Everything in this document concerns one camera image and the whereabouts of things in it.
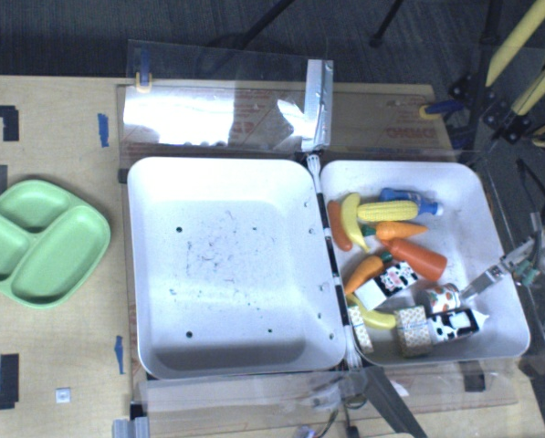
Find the corn cob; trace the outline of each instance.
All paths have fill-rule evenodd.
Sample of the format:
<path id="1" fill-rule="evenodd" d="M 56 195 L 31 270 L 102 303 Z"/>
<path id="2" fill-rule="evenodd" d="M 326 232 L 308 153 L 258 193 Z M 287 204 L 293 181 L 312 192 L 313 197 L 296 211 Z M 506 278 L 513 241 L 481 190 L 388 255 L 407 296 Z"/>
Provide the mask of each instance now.
<path id="1" fill-rule="evenodd" d="M 418 205 L 413 201 L 388 201 L 366 203 L 357 208 L 357 217 L 369 223 L 381 221 L 408 221 L 418 215 Z"/>

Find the box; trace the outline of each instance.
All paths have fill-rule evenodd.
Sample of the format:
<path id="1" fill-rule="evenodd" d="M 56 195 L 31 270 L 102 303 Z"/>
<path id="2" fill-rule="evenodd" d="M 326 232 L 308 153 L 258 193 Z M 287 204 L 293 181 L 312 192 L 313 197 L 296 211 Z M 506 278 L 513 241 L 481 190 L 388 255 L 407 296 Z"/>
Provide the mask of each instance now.
<path id="1" fill-rule="evenodd" d="M 159 379 L 325 370 L 345 354 L 343 295 L 333 282 L 315 186 L 297 162 L 147 158 L 129 179 L 139 355 Z M 465 287 L 503 255 L 478 177 L 448 162 L 335 161 L 321 171 L 328 200 L 383 187 L 442 203 L 415 242 L 447 256 L 440 283 Z M 378 241 L 371 241 L 375 252 Z M 342 279 L 365 254 L 335 249 Z M 415 305 L 411 289 L 381 309 Z M 374 364 L 406 366 L 521 355 L 529 331 L 510 278 L 474 306 L 489 314 L 469 339 L 406 359 L 395 332 L 370 329 Z"/>

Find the yellow banana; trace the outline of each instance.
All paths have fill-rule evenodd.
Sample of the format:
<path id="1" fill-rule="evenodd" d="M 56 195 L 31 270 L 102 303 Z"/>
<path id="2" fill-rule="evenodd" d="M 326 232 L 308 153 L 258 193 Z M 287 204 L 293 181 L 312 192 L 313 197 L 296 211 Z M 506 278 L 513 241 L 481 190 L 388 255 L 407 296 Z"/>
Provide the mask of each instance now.
<path id="1" fill-rule="evenodd" d="M 347 301 L 359 307 L 366 326 L 374 329 L 394 329 L 396 327 L 396 318 L 394 315 L 376 310 L 366 310 L 363 303 L 353 294 L 347 296 Z"/>
<path id="2" fill-rule="evenodd" d="M 343 230 L 349 239 L 356 245 L 359 245 L 366 253 L 370 248 L 365 243 L 360 225 L 357 223 L 357 208 L 362 198 L 359 193 L 348 194 L 341 204 L 341 223 Z"/>

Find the orange sausage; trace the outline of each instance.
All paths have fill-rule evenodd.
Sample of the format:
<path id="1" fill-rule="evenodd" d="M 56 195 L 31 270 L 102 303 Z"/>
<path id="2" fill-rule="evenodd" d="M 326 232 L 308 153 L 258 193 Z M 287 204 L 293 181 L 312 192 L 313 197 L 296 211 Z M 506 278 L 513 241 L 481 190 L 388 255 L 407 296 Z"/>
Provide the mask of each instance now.
<path id="1" fill-rule="evenodd" d="M 336 201 L 329 201 L 327 203 L 327 214 L 329 215 L 330 232 L 333 235 L 333 242 L 344 252 L 350 251 L 353 248 L 353 243 L 345 234 L 341 225 L 341 205 Z"/>

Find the white square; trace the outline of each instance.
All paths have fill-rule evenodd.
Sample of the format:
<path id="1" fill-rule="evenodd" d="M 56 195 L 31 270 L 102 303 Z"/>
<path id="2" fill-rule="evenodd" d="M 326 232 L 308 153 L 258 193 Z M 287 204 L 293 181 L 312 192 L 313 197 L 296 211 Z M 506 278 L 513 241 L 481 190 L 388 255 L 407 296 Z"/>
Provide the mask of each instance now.
<path id="1" fill-rule="evenodd" d="M 55 402 L 57 404 L 63 404 L 71 402 L 71 389 L 70 388 L 57 388 L 55 390 Z"/>

